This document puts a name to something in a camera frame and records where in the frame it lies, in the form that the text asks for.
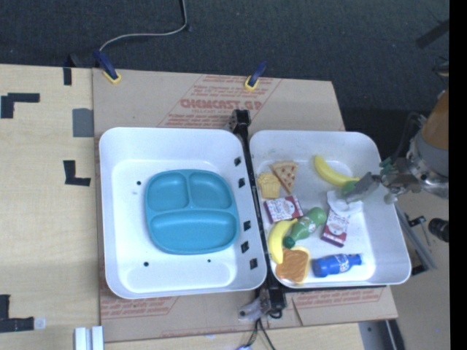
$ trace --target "blue divided plate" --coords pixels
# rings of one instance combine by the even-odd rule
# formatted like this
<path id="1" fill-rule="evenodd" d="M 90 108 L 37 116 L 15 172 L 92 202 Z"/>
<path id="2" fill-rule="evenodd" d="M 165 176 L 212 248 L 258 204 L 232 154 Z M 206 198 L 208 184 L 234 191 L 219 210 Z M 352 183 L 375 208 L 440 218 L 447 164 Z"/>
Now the blue divided plate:
<path id="1" fill-rule="evenodd" d="M 219 252 L 239 235 L 231 188 L 211 171 L 156 174 L 147 183 L 144 209 L 151 239 L 170 254 Z"/>

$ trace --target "blue bottle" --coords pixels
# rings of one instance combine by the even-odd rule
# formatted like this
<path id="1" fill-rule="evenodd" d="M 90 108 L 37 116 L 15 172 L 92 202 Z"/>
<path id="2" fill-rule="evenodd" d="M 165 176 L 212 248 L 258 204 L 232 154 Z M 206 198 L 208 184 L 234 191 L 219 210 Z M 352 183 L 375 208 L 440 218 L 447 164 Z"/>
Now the blue bottle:
<path id="1" fill-rule="evenodd" d="M 313 274 L 326 277 L 347 272 L 354 265 L 362 264 L 362 254 L 335 254 L 312 261 Z"/>

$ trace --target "toy banana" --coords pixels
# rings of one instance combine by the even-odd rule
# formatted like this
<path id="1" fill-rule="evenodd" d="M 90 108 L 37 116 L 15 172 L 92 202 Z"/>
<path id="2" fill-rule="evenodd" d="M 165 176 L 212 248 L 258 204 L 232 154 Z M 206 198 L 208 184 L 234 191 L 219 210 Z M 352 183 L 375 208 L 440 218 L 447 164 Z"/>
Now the toy banana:
<path id="1" fill-rule="evenodd" d="M 268 248 L 271 253 L 272 260 L 280 265 L 284 260 L 284 252 L 282 251 L 282 240 L 285 234 L 297 222 L 297 219 L 281 220 L 275 224 L 269 233 Z"/>
<path id="2" fill-rule="evenodd" d="M 340 174 L 337 171 L 334 171 L 323 157 L 320 155 L 315 155 L 314 157 L 314 166 L 318 174 L 327 182 L 343 187 L 347 182 L 358 181 L 359 178 L 352 178 L 351 176 Z"/>

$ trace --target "green bottle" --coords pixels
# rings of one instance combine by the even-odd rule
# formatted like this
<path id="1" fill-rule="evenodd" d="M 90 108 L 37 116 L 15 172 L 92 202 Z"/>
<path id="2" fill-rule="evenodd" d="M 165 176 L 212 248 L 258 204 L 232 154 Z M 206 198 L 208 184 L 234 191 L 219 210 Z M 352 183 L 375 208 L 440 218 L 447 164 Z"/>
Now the green bottle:
<path id="1" fill-rule="evenodd" d="M 325 224 L 327 218 L 328 215 L 323 209 L 314 207 L 292 226 L 292 232 L 289 236 L 284 237 L 282 244 L 288 249 L 292 248 L 297 240 L 307 238 L 315 232 L 319 226 Z"/>

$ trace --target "black tape marking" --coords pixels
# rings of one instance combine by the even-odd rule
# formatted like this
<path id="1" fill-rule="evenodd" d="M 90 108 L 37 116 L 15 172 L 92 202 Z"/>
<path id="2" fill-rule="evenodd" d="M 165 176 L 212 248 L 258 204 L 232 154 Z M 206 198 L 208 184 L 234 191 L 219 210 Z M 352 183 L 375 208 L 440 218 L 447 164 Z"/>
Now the black tape marking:
<path id="1" fill-rule="evenodd" d="M 0 118 L 12 119 L 15 111 L 15 102 L 39 102 L 41 96 L 39 93 L 8 93 L 7 96 L 2 96 L 0 100 Z"/>
<path id="2" fill-rule="evenodd" d="M 15 103 L 8 99 L 8 96 L 2 96 L 0 99 L 0 118 L 12 119 L 15 110 Z"/>
<path id="3" fill-rule="evenodd" d="M 8 319 L 9 295 L 0 295 L 0 320 Z"/>
<path id="4" fill-rule="evenodd" d="M 65 184 L 82 185 L 84 187 L 90 186 L 90 178 L 77 178 L 76 177 L 76 161 L 65 160 L 63 162 L 65 168 Z"/>
<path id="5" fill-rule="evenodd" d="M 77 55 L 70 53 L 66 56 L 63 67 L 85 67 L 85 65 L 80 61 Z"/>
<path id="6" fill-rule="evenodd" d="M 8 99 L 13 102 L 39 102 L 40 93 L 8 93 Z"/>
<path id="7" fill-rule="evenodd" d="M 63 85 L 72 85 L 72 70 L 69 67 L 63 68 Z"/>
<path id="8" fill-rule="evenodd" d="M 34 329 L 34 318 L 25 319 L 9 317 L 9 295 L 0 295 L 0 333 L 22 332 Z"/>

